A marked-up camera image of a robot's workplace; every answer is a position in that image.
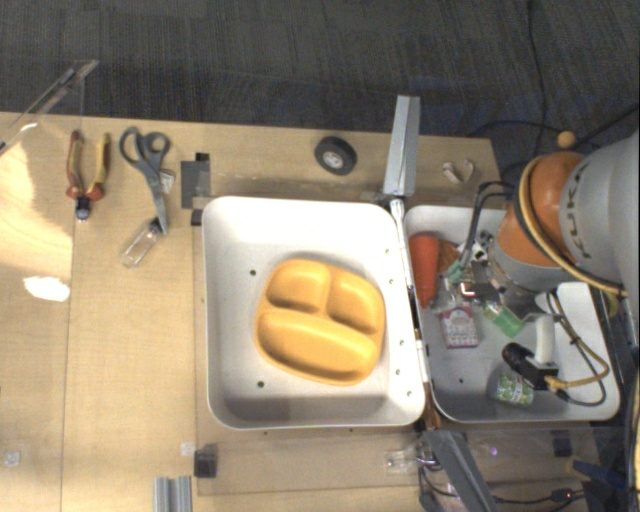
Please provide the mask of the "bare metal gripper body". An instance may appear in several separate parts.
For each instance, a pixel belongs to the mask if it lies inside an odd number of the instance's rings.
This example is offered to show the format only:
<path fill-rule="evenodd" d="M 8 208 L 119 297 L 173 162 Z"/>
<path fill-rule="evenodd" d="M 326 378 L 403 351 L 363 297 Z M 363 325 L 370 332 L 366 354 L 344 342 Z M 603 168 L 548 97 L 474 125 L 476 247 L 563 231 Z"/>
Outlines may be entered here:
<path fill-rule="evenodd" d="M 462 279 L 462 296 L 479 302 L 502 303 L 507 297 L 509 279 L 488 261 L 472 261 Z"/>

